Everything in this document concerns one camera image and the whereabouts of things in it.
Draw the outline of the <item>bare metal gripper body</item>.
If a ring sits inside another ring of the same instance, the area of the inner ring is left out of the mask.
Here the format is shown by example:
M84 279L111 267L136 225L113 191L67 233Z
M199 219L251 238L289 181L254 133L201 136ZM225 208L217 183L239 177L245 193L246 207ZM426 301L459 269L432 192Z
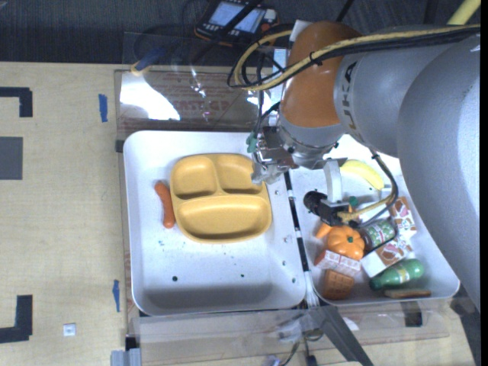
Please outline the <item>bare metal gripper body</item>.
M255 174L281 174L299 167L320 169L336 144L336 127L263 127L253 153Z

